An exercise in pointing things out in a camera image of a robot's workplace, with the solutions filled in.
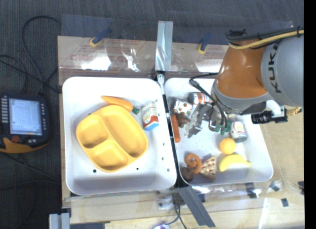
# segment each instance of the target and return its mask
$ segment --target divided yellow dish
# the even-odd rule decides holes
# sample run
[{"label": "divided yellow dish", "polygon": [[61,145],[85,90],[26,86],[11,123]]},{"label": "divided yellow dish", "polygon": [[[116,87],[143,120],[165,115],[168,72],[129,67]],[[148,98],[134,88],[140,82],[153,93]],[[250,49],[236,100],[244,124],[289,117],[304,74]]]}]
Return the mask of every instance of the divided yellow dish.
[{"label": "divided yellow dish", "polygon": [[116,172],[140,158],[148,148],[148,138],[131,113],[118,105],[105,106],[77,126],[82,149],[102,171]]}]

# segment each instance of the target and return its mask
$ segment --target pretzel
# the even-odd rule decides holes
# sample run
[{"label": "pretzel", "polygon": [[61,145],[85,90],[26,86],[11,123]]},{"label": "pretzel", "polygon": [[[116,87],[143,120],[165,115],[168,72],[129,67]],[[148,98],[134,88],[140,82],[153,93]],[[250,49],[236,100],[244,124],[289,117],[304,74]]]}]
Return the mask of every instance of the pretzel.
[{"label": "pretzel", "polygon": [[189,153],[185,158],[185,162],[189,168],[195,168],[193,170],[194,174],[198,174],[202,169],[202,161],[195,153]]}]

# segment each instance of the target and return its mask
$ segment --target yellow banana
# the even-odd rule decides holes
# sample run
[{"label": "yellow banana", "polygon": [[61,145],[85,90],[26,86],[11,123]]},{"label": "yellow banana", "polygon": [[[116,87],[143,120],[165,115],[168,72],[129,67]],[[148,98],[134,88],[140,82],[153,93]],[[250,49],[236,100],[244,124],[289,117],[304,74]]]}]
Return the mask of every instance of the yellow banana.
[{"label": "yellow banana", "polygon": [[251,162],[246,161],[240,154],[230,154],[225,156],[218,164],[218,169],[220,172],[224,172],[230,165],[235,163],[242,163],[247,166],[251,165]]}]

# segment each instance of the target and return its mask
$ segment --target dark floor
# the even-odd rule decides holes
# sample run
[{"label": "dark floor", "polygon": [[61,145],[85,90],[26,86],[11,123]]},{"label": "dark floor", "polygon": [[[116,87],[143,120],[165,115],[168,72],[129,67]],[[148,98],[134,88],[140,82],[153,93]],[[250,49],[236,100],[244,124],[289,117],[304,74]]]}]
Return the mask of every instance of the dark floor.
[{"label": "dark floor", "polygon": [[[0,14],[0,91],[36,94],[40,90],[40,75],[43,81],[48,80],[49,86],[44,87],[43,95],[48,103],[52,131],[48,146],[36,152],[12,154],[11,158],[0,153],[0,228],[46,229],[49,214],[61,212],[58,74],[55,69],[57,36],[62,34],[59,22],[63,14],[152,23],[169,20],[175,26],[195,29],[213,26],[215,30],[223,17],[226,27],[236,29],[244,29],[249,19],[303,27],[304,0],[0,0]],[[23,67],[33,76],[27,76],[25,86],[24,74],[16,70]]]}]

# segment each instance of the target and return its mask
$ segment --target white tray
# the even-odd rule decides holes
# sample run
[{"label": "white tray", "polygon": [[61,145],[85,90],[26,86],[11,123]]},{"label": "white tray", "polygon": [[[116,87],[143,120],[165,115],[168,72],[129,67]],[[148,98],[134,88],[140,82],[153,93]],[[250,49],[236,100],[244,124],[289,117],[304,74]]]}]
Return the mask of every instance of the white tray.
[{"label": "white tray", "polygon": [[[138,160],[114,173],[97,170],[76,138],[79,122],[107,105],[101,95],[129,100],[141,108],[156,101],[159,126],[145,131],[148,150]],[[159,85],[145,78],[72,77],[63,85],[66,183],[77,195],[125,191],[165,190],[177,174]],[[133,114],[142,126],[141,113]]]},{"label": "white tray", "polygon": [[[211,91],[214,82],[213,79],[196,79],[196,81],[198,81],[206,91]],[[171,78],[165,83],[165,93],[169,107],[171,106],[172,98],[187,101],[187,96],[191,92],[199,91],[189,84],[189,79],[187,78]],[[232,166],[231,169],[222,173],[217,171],[216,180],[212,182],[205,176],[196,174],[193,180],[188,183],[189,185],[210,186],[264,182],[272,177],[273,166],[260,126],[252,123],[250,115],[244,115],[241,118],[247,134],[247,140],[242,143],[237,143],[235,152],[250,161],[252,165],[249,168],[240,165]],[[188,153],[195,153],[202,161],[214,155],[218,165],[219,160],[223,157],[222,152],[219,150],[219,144],[223,138],[229,137],[228,133],[221,136],[220,133],[210,131],[206,121],[203,121],[202,130],[191,138],[184,136],[186,133],[185,128],[179,128],[179,131],[181,141],[176,143],[176,152],[180,168],[186,166],[184,159]]]}]

